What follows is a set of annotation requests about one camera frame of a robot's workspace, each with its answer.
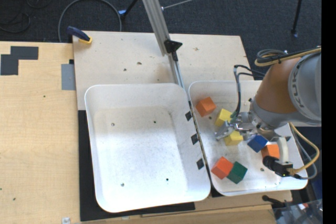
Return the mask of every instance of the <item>yellow cable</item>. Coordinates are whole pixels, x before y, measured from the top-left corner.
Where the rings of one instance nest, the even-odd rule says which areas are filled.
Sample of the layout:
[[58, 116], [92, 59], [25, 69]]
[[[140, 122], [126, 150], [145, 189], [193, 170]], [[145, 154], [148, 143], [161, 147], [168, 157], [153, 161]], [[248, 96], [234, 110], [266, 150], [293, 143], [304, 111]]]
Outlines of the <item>yellow cable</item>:
[[312, 146], [315, 150], [316, 150], [316, 155], [315, 157], [306, 165], [303, 165], [301, 168], [298, 169], [294, 169], [294, 168], [288, 168], [287, 171], [289, 172], [289, 174], [291, 176], [293, 176], [294, 174], [297, 174], [298, 172], [307, 169], [309, 166], [311, 166], [314, 162], [316, 162], [316, 160], [318, 159], [318, 157], [320, 156], [320, 150], [319, 148], [314, 145], [311, 141], [309, 141], [306, 137], [304, 137], [299, 131], [298, 129], [296, 129], [296, 127], [289, 122], [290, 127], [295, 131], [296, 134], [298, 134], [304, 141], [306, 141], [310, 146]]
[[[291, 56], [288, 56], [288, 57], [283, 57], [281, 59], [281, 61], [286, 61], [286, 60], [289, 60], [289, 59], [294, 59], [294, 58], [302, 57], [302, 56], [305, 56], [305, 55], [308, 55], [308, 54], [314, 54], [316, 52], [321, 52], [321, 51], [322, 51], [322, 48], [319, 47], [319, 48], [316, 48], [316, 49], [312, 49], [312, 50], [309, 50], [309, 51], [304, 51], [304, 52], [301, 52], [301, 53], [298, 53], [298, 54], [295, 54], [295, 55], [291, 55]], [[265, 55], [265, 56], [263, 56], [263, 58], [266, 58], [266, 57], [269, 57], [269, 56], [276, 56], [276, 54], [274, 54], [274, 55]], [[259, 67], [265, 67], [265, 66], [274, 65], [275, 63], [278, 63], [278, 62], [279, 62], [278, 59], [273, 60], [271, 62], [264, 62], [264, 63], [258, 62], [258, 59], [256, 59], [254, 61], [255, 65], [259, 66]]]

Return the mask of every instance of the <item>cube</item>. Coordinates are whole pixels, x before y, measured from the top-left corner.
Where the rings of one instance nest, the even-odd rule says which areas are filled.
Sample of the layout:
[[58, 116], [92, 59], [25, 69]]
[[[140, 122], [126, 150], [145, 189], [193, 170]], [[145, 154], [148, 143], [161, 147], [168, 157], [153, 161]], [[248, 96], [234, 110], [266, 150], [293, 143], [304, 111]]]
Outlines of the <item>cube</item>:
[[246, 172], [247, 168], [244, 165], [239, 162], [235, 162], [227, 178], [235, 184], [238, 184], [240, 181], [243, 180]]
[[216, 109], [216, 105], [210, 97], [207, 97], [198, 102], [196, 109], [201, 117], [204, 117], [211, 114]]
[[247, 145], [258, 153], [264, 146], [266, 146], [267, 142], [266, 138], [257, 134], [247, 143]]
[[236, 146], [243, 141], [243, 136], [238, 131], [233, 131], [230, 135], [224, 137], [225, 145]]
[[233, 163], [230, 162], [228, 159], [224, 157], [220, 157], [219, 160], [216, 162], [214, 167], [212, 167], [211, 172], [214, 173], [220, 179], [228, 176], [231, 169], [233, 167]]
[[280, 159], [280, 151], [278, 144], [268, 144], [261, 149], [262, 158], [266, 156], [272, 156]]
[[225, 121], [230, 122], [231, 114], [232, 113], [230, 111], [227, 111], [226, 109], [221, 109], [215, 121], [215, 125], [221, 127]]

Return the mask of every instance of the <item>blue clamp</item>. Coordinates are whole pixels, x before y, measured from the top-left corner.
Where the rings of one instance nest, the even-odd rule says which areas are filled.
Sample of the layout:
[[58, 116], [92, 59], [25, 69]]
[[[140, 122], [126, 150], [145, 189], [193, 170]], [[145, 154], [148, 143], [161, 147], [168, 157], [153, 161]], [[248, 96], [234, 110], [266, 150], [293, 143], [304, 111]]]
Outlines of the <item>blue clamp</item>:
[[92, 37], [89, 37], [82, 30], [79, 30], [76, 27], [68, 26], [68, 28], [67, 28], [67, 34], [75, 36], [75, 37], [78, 37], [79, 41], [82, 42], [82, 43], [84, 43], [84, 44], [90, 45], [92, 43]]

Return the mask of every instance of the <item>yellow cube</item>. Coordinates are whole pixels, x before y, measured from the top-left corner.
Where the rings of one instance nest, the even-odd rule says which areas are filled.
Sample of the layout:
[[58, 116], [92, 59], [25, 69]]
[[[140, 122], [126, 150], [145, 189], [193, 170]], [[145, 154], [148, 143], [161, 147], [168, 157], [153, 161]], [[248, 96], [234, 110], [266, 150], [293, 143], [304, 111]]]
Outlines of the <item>yellow cube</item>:
[[225, 145], [235, 146], [243, 141], [243, 136], [238, 131], [233, 131], [230, 135], [224, 137]]
[[215, 125], [221, 127], [225, 121], [230, 122], [231, 114], [232, 113], [230, 111], [227, 111], [226, 109], [221, 109], [215, 121]]

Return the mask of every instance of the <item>green cube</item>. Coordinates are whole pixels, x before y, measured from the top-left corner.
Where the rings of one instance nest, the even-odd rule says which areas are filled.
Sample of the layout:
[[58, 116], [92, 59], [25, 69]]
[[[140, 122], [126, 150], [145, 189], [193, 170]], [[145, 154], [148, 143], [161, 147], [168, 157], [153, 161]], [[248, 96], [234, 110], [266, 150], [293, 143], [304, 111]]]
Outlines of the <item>green cube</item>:
[[232, 182], [238, 184], [240, 181], [243, 180], [246, 172], [247, 168], [244, 165], [240, 164], [239, 162], [235, 162], [227, 178], [230, 179]]

